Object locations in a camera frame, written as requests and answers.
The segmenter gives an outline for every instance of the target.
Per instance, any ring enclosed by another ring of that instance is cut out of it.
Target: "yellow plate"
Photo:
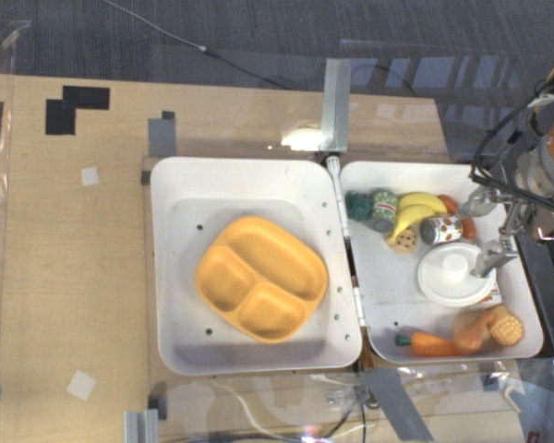
[[[207,249],[195,274],[197,291],[246,335],[277,343],[304,325],[328,284],[322,259],[260,217],[230,223]]]

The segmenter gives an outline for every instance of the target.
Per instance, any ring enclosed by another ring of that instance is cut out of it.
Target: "small cup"
[[[457,253],[452,253],[443,259],[443,271],[452,281],[460,281],[468,272],[468,260]]]

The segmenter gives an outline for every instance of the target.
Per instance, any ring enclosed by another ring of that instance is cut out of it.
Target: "banana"
[[[406,230],[413,223],[420,222],[427,217],[434,217],[435,210],[426,205],[411,205],[396,214],[396,226],[391,233],[391,240],[395,240],[401,232]]]
[[[413,205],[425,205],[435,213],[447,213],[447,208],[441,199],[437,196],[426,194],[425,192],[415,192],[407,194],[398,201],[398,211],[412,207]]]

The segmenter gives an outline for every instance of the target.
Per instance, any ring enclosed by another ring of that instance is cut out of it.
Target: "wire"
[[[264,435],[265,437],[268,437],[269,439],[287,441],[287,442],[290,442],[290,443],[299,443],[299,439],[289,438],[289,437],[286,437],[286,436],[283,436],[283,435],[278,435],[276,433],[272,433],[269,430],[264,429],[262,426],[260,426],[257,423],[257,420],[255,419],[252,412],[248,408],[247,402],[242,398],[242,396],[240,396],[240,394],[238,394],[238,392],[236,392],[235,390],[233,390],[229,386],[225,386],[224,384],[220,384],[219,382],[212,381],[212,383],[215,384],[218,387],[221,387],[223,389],[228,390],[229,392],[232,393],[232,395],[234,395],[234,397],[236,397],[236,399],[240,402],[242,408],[244,409],[244,412],[245,412],[245,415],[247,417],[248,423],[250,425],[254,426],[255,429],[257,431],[259,431],[262,435]]]
[[[494,177],[492,177],[492,175],[490,174],[488,169],[481,165],[482,152],[484,151],[484,148],[487,146],[487,144],[495,136],[497,136],[498,133],[507,124],[509,124],[511,120],[513,120],[519,113],[521,113],[522,111],[524,111],[527,108],[529,103],[531,103],[536,98],[536,94],[538,92],[545,93],[546,91],[550,91],[550,90],[554,90],[554,69],[552,69],[552,71],[550,71],[550,74],[547,77],[547,79],[543,83],[541,83],[539,87],[536,84],[536,86],[534,87],[534,95],[532,95],[524,103],[522,103],[521,105],[519,105],[518,107],[513,109],[502,120],[500,120],[499,123],[494,128],[492,128],[487,133],[487,135],[484,137],[482,142],[478,145],[478,147],[476,149],[476,152],[474,154],[474,158],[473,158],[472,164],[471,164],[470,178],[473,181],[475,181],[475,182],[477,182],[477,183],[479,183],[483,186],[495,187],[495,188],[497,188],[497,189],[499,189],[503,192],[515,195],[519,198],[523,198],[523,199],[528,200],[532,203],[536,203],[537,205],[540,205],[540,206],[544,207],[545,209],[548,209],[548,210],[554,212],[554,202],[552,202],[550,200],[547,200],[545,198],[542,198],[541,196],[538,196],[538,195],[533,194],[531,192],[527,192],[525,190],[522,190],[519,187],[509,186],[508,184],[506,184],[506,183],[504,183],[504,182],[502,182],[498,179],[495,179]],[[533,116],[531,118],[531,123],[532,123],[532,126],[534,126],[535,119],[533,118]],[[482,176],[476,174],[476,171],[479,171],[482,174]]]
[[[373,67],[375,69],[379,69],[379,70],[382,70],[384,72],[388,72],[390,74],[392,74],[393,76],[396,76],[398,79],[400,79],[400,81],[403,83],[403,85],[406,86],[407,89],[410,90],[410,92],[415,96],[415,97],[418,97],[418,94],[415,92],[415,89],[413,89],[413,86],[410,85],[406,79],[404,77],[402,77],[400,74],[398,74],[398,72],[396,72],[395,70],[391,69],[390,67],[386,67],[386,66],[382,66],[380,64],[375,64],[375,65],[372,65],[372,64],[362,64],[361,66],[357,66],[357,67],[354,67],[353,68],[353,72],[352,74],[354,74],[357,70],[359,69],[362,69],[364,67]]]
[[[332,437],[337,432],[337,430],[347,422],[347,420],[349,419],[349,415],[355,408],[355,404],[356,404],[356,401],[353,402],[353,405],[349,407],[349,410],[344,413],[343,418],[339,420],[339,422],[333,428],[331,428],[331,430],[326,435],[324,435],[323,438]]]
[[[209,49],[207,46],[204,46],[202,44],[197,44],[196,42],[192,42],[190,40],[187,40],[185,38],[181,38],[180,36],[177,36],[173,33],[171,33],[170,31],[167,31],[165,30],[164,28],[158,26],[157,24],[149,21],[148,19],[144,18],[143,16],[137,14],[136,12],[133,12],[131,11],[130,9],[128,8],[125,8],[124,6],[120,6],[119,4],[113,2],[112,0],[100,0],[101,2],[104,2],[105,4],[107,5],[110,5],[114,8],[116,8],[117,10],[123,12],[123,13],[126,13],[128,14],[129,16],[133,17],[133,18],[136,18],[138,19],[139,21],[141,21],[142,23],[148,25],[149,27],[153,28],[154,30],[156,31],[159,31],[161,34],[163,34],[164,36],[167,36],[168,38],[171,38],[172,40],[176,40],[178,42],[181,42],[183,44],[186,44],[187,46],[190,46],[192,48],[195,48],[195,49],[198,49],[199,51],[201,51],[203,54],[207,55],[207,56],[210,56],[210,57],[213,57],[214,59],[217,59],[219,61],[222,61],[224,62],[225,64],[229,65],[230,67],[233,67],[239,71],[242,71],[244,72],[245,74],[248,74],[249,76],[253,77],[253,78],[258,78],[260,80],[264,80],[265,82],[269,82],[271,83],[272,85],[274,85],[275,87],[279,87],[281,89],[285,89],[285,90],[291,90],[290,87],[287,87],[286,85],[284,84],[281,84],[279,82],[276,82],[275,80],[271,79],[271,78],[266,78],[264,76],[261,76],[255,72],[252,72],[242,66],[239,66],[238,64],[236,63],[233,63],[232,61],[230,61],[229,59],[226,59],[225,57],[215,53],[214,51],[212,51],[211,49]]]

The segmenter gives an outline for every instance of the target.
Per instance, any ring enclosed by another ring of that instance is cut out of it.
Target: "white tape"
[[[67,385],[66,390],[73,396],[78,397],[83,401],[87,401],[95,384],[96,379],[94,377],[90,377],[82,371],[76,371],[72,377],[72,380]]]
[[[95,186],[99,183],[99,172],[96,167],[87,167],[82,169],[82,185],[83,186]]]

